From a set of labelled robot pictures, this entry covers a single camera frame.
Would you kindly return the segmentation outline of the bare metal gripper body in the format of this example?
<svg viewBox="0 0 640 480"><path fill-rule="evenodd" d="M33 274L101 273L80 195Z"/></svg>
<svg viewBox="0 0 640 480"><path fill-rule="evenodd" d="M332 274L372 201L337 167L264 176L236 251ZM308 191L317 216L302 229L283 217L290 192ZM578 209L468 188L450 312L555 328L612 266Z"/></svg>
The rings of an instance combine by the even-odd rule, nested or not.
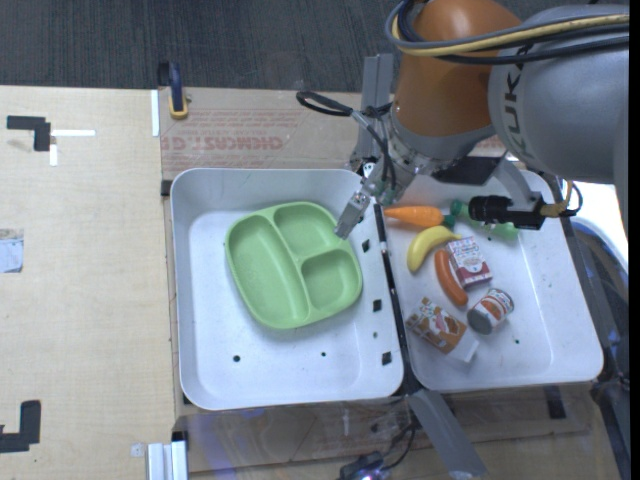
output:
<svg viewBox="0 0 640 480"><path fill-rule="evenodd" d="M395 204L418 175L430 175L441 169L441 161L411 149L399 141L387 143L387 149L373 144L357 146L352 153L352 170L362 175L353 200Z"/></svg>

